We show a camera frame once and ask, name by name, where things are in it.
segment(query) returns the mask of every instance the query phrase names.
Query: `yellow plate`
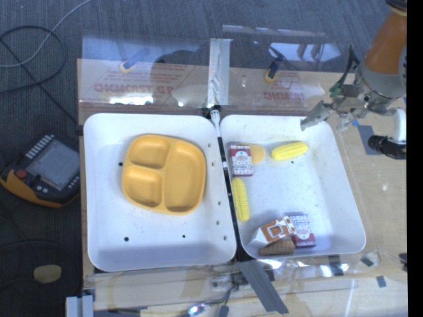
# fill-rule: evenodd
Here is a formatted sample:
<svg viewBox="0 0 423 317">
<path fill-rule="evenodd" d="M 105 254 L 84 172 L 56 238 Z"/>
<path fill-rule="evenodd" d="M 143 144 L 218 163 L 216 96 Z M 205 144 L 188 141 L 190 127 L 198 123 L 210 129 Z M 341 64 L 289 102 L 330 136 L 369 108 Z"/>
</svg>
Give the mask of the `yellow plate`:
<svg viewBox="0 0 423 317">
<path fill-rule="evenodd" d="M 173 215 L 200 204 L 206 158 L 196 145 L 165 135 L 141 135 L 131 142 L 122 171 L 122 191 L 140 207 Z"/>
</svg>

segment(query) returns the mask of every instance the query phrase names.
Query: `black cable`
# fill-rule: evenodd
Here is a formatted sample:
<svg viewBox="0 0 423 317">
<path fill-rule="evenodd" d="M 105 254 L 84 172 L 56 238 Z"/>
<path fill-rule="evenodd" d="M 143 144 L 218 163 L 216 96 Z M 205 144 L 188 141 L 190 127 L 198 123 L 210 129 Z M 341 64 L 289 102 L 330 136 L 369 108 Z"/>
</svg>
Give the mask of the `black cable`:
<svg viewBox="0 0 423 317">
<path fill-rule="evenodd" d="M 95 1 L 95 0 L 85 0 L 84 2 L 80 3 L 79 5 L 77 5 L 76 7 L 74 7 L 73 9 L 71 9 L 63 18 L 60 19 L 60 21 L 52 28 L 52 31 L 55 31 L 57 27 L 59 27 L 62 22 L 64 20 L 66 20 L 70 15 L 72 15 L 74 12 L 76 12 L 78 9 L 80 9 L 82 6 L 85 6 L 87 3 L 90 3 L 91 1 Z M 40 47 L 38 47 L 38 49 L 26 60 L 22 61 L 22 62 L 18 62 L 15 65 L 2 65 L 0 64 L 0 68 L 14 68 L 14 67 L 19 67 L 25 63 L 28 63 L 29 61 L 32 61 L 37 55 L 38 52 L 41 50 L 41 48 L 44 46 L 44 44 L 46 43 L 47 39 L 50 37 L 51 34 L 48 34 L 44 40 L 42 41 L 42 43 L 40 44 Z"/>
<path fill-rule="evenodd" d="M 407 12 L 407 0 L 385 0 L 386 4 L 402 12 Z"/>
<path fill-rule="evenodd" d="M 357 58 L 356 54 L 354 53 L 353 45 L 348 47 L 348 62 L 346 64 L 346 68 L 344 74 L 342 74 L 341 78 L 335 82 L 333 86 L 329 88 L 330 97 L 336 98 L 341 91 L 342 85 L 345 83 L 346 77 L 348 76 L 348 72 L 350 71 L 352 64 L 355 63 L 356 65 L 360 64 L 359 59 Z"/>
<path fill-rule="evenodd" d="M 320 64 L 320 62 L 322 60 L 323 52 L 325 51 L 325 46 L 326 46 L 325 43 L 321 44 L 321 46 L 320 46 L 319 54 L 318 54 L 318 56 L 316 58 L 316 68 L 315 68 L 316 71 L 319 70 L 319 64 Z"/>
<path fill-rule="evenodd" d="M 13 87 L 10 89 L 6 89 L 6 90 L 1 90 L 0 93 L 4 93 L 4 92 L 12 92 L 14 90 L 18 90 L 18 89 L 24 89 L 24 88 L 30 88 L 33 87 L 35 85 L 37 85 L 46 95 L 47 97 L 62 111 L 65 113 L 65 115 L 70 118 L 72 120 L 72 122 L 74 124 L 78 124 L 78 121 L 59 103 L 57 102 L 53 96 L 51 95 L 51 93 L 45 89 L 41 84 L 43 82 L 46 82 L 47 80 L 50 80 L 51 78 L 55 77 L 64 67 L 65 63 L 66 63 L 66 57 L 67 57 L 67 50 L 65 48 L 65 45 L 63 44 L 63 42 L 60 40 L 59 36 L 52 32 L 51 30 L 41 27 L 41 26 L 18 26 L 18 27 L 14 27 L 2 34 L 0 34 L 0 42 L 6 47 L 7 51 L 14 57 L 14 59 L 20 63 L 20 59 L 19 57 L 14 53 L 14 51 L 3 41 L 3 37 L 12 33 L 12 32 L 16 32 L 18 30 L 22 30 L 22 29 L 27 29 L 27 28 L 34 28 L 34 29 L 39 29 L 39 30 L 43 30 L 44 32 L 49 33 L 50 35 L 52 35 L 60 44 L 60 48 L 61 48 L 61 52 L 62 52 L 62 56 L 63 59 L 62 61 L 59 63 L 58 68 L 48 77 L 46 77 L 45 79 L 40 79 L 37 80 L 35 79 L 35 77 L 31 74 L 31 72 L 28 70 L 28 68 L 25 65 L 20 65 L 19 67 L 22 67 L 22 69 L 25 71 L 25 73 L 32 79 L 32 83 L 28 83 L 26 85 L 21 85 L 21 86 L 17 86 L 17 87 Z"/>
<path fill-rule="evenodd" d="M 233 290 L 233 288 L 230 288 L 227 292 L 226 292 L 226 295 L 225 295 L 225 302 L 223 303 L 223 305 L 226 305 L 227 304 L 227 302 L 228 302 L 228 300 L 229 300 L 229 297 L 231 296 L 231 291 Z"/>
<path fill-rule="evenodd" d="M 9 213 L 4 209 L 4 212 L 6 212 L 6 217 L 0 215 L 0 218 L 3 221 L 6 221 L 7 223 L 9 223 L 9 225 L 12 227 L 13 232 L 16 234 L 17 239 L 19 240 L 18 242 L 14 242 L 14 243 L 10 243 L 10 244 L 5 244 L 0 246 L 0 253 L 1 252 L 8 252 L 12 249 L 18 248 L 20 249 L 20 251 L 22 250 L 21 248 L 23 246 L 29 247 L 30 251 L 31 251 L 31 266 L 34 267 L 35 266 L 35 249 L 36 246 L 40 246 L 40 247 L 49 247 L 52 248 L 54 250 L 60 250 L 62 251 L 65 255 L 66 255 L 66 259 L 70 260 L 70 262 L 73 264 L 73 268 L 74 270 L 79 274 L 79 264 L 78 261 L 76 260 L 76 258 L 74 257 L 73 253 L 68 250 L 67 248 L 65 248 L 64 246 L 57 244 L 55 242 L 49 242 L 49 241 L 45 241 L 45 240 L 28 240 L 25 235 L 20 231 L 20 229 L 16 226 L 15 222 L 12 220 L 12 218 L 9 216 Z M 19 258 L 19 264 L 22 264 L 22 260 L 28 259 L 28 255 L 25 254 L 23 257 Z M 55 301 L 52 299 L 52 297 L 54 296 L 54 294 L 56 292 L 54 292 L 52 289 L 50 289 L 50 286 L 44 283 L 41 283 L 39 281 L 37 281 L 34 278 L 21 278 L 21 277 L 17 277 L 17 273 L 19 272 L 19 267 L 16 273 L 14 273 L 11 276 L 11 279 L 9 280 L 2 280 L 2 282 L 0 283 L 0 291 L 4 290 L 4 289 L 8 289 L 11 288 L 14 292 L 14 294 L 16 294 L 23 302 L 25 302 L 26 304 L 29 304 L 31 306 L 36 306 L 38 308 L 55 308 L 61 304 L 63 304 L 65 302 L 64 299 L 61 299 L 60 301 Z M 77 276 L 78 280 L 75 282 L 75 286 L 71 287 L 69 292 L 70 295 L 77 295 L 79 293 L 79 289 L 81 288 L 81 278 L 78 275 Z M 15 287 L 15 285 L 17 283 L 26 283 L 26 286 L 28 285 L 28 283 L 35 283 L 37 285 L 37 287 L 41 286 L 43 288 L 43 290 L 46 292 L 47 296 L 47 301 L 48 303 L 46 304 L 40 304 L 38 302 L 34 302 L 31 299 L 28 299 L 27 297 L 25 297 L 21 292 L 19 292 L 19 290 Z"/>
<path fill-rule="evenodd" d="M 280 63 L 283 63 L 285 67 L 288 69 L 292 69 L 293 71 L 298 71 L 298 67 L 296 67 L 294 64 L 292 64 L 284 54 L 280 53 L 276 48 L 273 48 L 272 46 L 269 47 L 272 52 L 276 55 L 276 59 L 280 60 Z"/>
</svg>

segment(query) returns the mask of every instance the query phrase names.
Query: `tape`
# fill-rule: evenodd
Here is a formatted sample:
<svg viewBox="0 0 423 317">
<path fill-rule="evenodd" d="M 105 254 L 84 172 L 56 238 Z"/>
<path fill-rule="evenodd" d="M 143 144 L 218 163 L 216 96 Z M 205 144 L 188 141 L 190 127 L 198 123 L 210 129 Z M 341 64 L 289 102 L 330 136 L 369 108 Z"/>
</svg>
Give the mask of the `tape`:
<svg viewBox="0 0 423 317">
<path fill-rule="evenodd" d="M 377 284 L 379 285 L 379 288 L 386 287 L 386 280 L 384 276 L 377 276 L 376 277 Z"/>
<path fill-rule="evenodd" d="M 407 268 L 407 253 L 403 252 L 401 254 L 399 254 L 399 258 L 401 260 L 401 263 L 403 264 L 403 270 L 405 272 L 408 272 L 408 268 Z"/>
<path fill-rule="evenodd" d="M 361 258 L 361 261 L 366 264 L 366 266 L 371 267 L 372 265 L 374 265 L 374 263 L 366 256 L 363 256 Z"/>
<path fill-rule="evenodd" d="M 229 54 L 230 39 L 211 39 L 208 108 L 229 103 Z"/>
<path fill-rule="evenodd" d="M 363 143 L 365 153 L 367 155 L 380 155 L 381 153 L 373 150 L 367 144 L 367 142 L 369 141 L 369 138 L 374 135 L 373 128 L 370 125 L 358 125 L 357 129 L 358 129 L 358 133 L 360 134 L 360 137 L 362 138 L 362 143 Z"/>
<path fill-rule="evenodd" d="M 332 270 L 332 274 L 334 276 L 343 276 L 344 270 L 342 269 L 339 255 L 330 255 L 328 259 L 329 259 L 330 269 Z"/>
</svg>

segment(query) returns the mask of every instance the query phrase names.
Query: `gray carpet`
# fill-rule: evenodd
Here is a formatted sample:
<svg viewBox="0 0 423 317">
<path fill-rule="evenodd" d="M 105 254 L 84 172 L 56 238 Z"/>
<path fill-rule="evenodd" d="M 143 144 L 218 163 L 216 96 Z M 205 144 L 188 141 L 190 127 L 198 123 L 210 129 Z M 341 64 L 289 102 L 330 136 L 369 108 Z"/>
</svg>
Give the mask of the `gray carpet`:
<svg viewBox="0 0 423 317">
<path fill-rule="evenodd" d="M 52 29 L 84 1 L 0 0 L 0 34 L 3 34 L 0 65 L 28 58 L 46 35 L 37 28 L 16 27 L 32 25 Z M 251 61 L 245 55 L 247 47 L 243 41 L 251 45 L 260 38 L 272 43 L 284 41 L 284 37 L 255 34 L 246 39 L 223 25 L 323 34 L 317 36 L 319 41 L 334 44 L 338 55 L 298 68 L 342 72 L 348 58 L 348 45 L 353 44 L 356 55 L 363 58 L 388 14 L 384 0 L 94 0 L 58 26 L 57 38 L 51 37 L 46 42 L 39 55 L 25 65 L 26 70 L 0 68 L 0 154 L 5 164 L 16 161 L 21 150 L 47 130 L 77 143 L 76 60 L 81 57 L 124 59 L 128 53 L 114 45 L 123 36 L 135 40 L 164 37 L 205 42 L 210 38 L 239 37 L 240 46 L 233 53 L 233 64 L 263 69 L 269 63 L 268 54 Z M 87 45 L 90 37 L 105 37 L 110 41 L 97 48 Z M 285 38 L 294 42 L 313 41 L 301 39 Z M 203 55 L 196 63 L 207 64 L 206 58 Z M 173 60 L 186 63 L 184 57 Z M 45 79 L 42 84 L 26 87 L 34 80 Z M 0 187 L 1 317 L 65 315 L 63 300 L 78 293 L 75 288 L 81 276 L 80 204 L 77 198 L 61 209 L 42 207 Z M 13 250 L 1 248 L 27 240 L 50 241 L 63 246 L 75 256 L 79 267 L 69 261 L 65 250 L 47 250 L 34 244 Z M 22 281 L 31 278 L 30 260 L 34 258 L 46 264 L 59 262 L 63 266 L 59 283 L 40 287 L 32 281 Z"/>
</svg>

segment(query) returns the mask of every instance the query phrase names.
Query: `blue tape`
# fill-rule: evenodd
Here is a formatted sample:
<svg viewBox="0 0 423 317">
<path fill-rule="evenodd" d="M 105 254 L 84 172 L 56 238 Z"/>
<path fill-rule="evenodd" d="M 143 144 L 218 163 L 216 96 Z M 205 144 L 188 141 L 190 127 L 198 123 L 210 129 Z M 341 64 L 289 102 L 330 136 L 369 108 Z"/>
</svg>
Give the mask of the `blue tape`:
<svg viewBox="0 0 423 317">
<path fill-rule="evenodd" d="M 329 266 L 330 270 L 332 270 L 332 273 L 334 276 L 343 276 L 344 270 L 342 269 L 342 264 L 340 261 L 339 255 L 329 255 Z"/>
<path fill-rule="evenodd" d="M 378 151 L 372 149 L 369 147 L 367 142 L 369 141 L 369 138 L 374 135 L 373 128 L 370 125 L 358 125 L 358 133 L 360 134 L 360 137 L 362 138 L 362 143 L 364 146 L 365 153 L 367 155 L 380 155 Z"/>
<path fill-rule="evenodd" d="M 384 276 L 377 276 L 376 277 L 377 284 L 379 285 L 379 288 L 386 287 L 386 280 Z"/>
<path fill-rule="evenodd" d="M 361 258 L 361 261 L 366 264 L 366 266 L 371 267 L 372 265 L 374 265 L 374 263 L 367 257 L 363 256 Z"/>
</svg>

